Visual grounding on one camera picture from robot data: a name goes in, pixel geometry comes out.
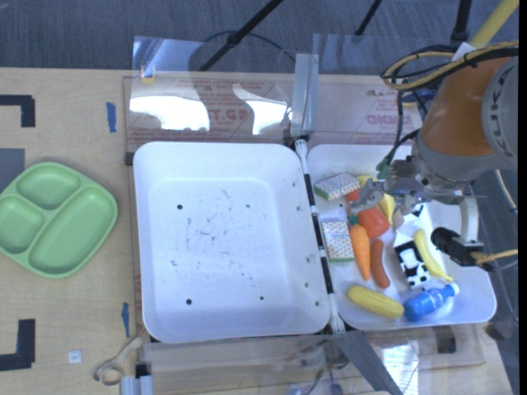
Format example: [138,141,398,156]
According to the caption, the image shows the brown cardboard board red print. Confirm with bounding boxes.
[123,72,487,366]

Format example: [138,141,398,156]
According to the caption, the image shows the yellow toy pepper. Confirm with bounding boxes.
[378,193,397,225]

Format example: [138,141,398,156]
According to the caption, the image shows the orange carrot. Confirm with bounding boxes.
[347,214,372,281]

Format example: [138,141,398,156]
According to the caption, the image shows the green divided plate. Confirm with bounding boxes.
[0,161,119,280]

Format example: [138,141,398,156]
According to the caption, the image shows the yellow banana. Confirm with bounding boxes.
[413,228,455,284]

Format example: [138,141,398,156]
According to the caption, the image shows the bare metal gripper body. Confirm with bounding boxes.
[382,158,438,206]

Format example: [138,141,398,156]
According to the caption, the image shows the yellow corn cob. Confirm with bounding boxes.
[346,284,405,320]

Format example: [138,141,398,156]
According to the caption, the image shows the black cylinder on white bracket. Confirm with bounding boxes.
[430,195,487,268]

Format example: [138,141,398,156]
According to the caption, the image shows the red-brown sausage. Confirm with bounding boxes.
[369,239,391,290]

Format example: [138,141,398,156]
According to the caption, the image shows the patterned white packet green edge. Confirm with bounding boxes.
[320,220,357,263]
[313,173,361,202]

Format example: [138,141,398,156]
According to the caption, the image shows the blue plastic bottle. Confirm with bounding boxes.
[402,281,460,323]

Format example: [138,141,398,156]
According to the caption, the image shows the black and white milk carton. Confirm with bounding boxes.
[393,214,433,290]

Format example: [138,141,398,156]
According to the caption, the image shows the white plastic tray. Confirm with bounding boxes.
[306,144,498,332]
[132,141,332,344]

